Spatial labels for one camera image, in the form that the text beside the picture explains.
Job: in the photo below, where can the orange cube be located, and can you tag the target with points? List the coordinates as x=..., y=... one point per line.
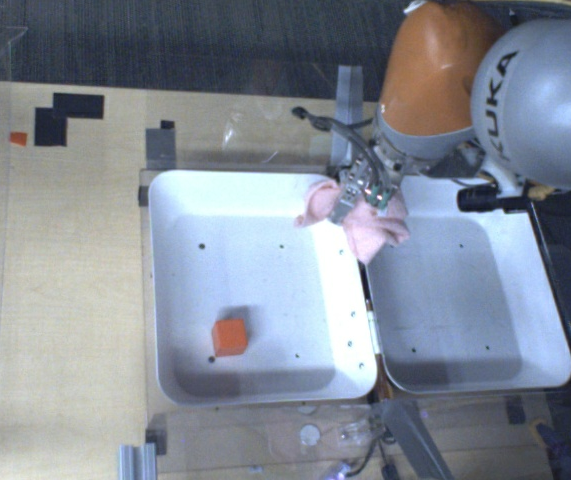
x=230, y=338

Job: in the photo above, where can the black cylinder on white bracket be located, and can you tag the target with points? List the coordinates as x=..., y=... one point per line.
x=480, y=199

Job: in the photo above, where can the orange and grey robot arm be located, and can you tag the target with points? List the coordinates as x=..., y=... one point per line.
x=530, y=98

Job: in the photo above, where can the white plastic tray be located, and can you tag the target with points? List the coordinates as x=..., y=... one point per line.
x=455, y=293
x=265, y=288

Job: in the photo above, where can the pink cloth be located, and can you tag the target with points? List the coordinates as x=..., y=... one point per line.
x=371, y=234

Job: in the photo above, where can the pale wood board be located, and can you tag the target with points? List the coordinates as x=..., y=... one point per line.
x=265, y=133

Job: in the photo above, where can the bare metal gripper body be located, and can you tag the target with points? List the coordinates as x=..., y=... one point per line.
x=368, y=172

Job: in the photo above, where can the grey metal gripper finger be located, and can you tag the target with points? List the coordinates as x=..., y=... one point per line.
x=344, y=205

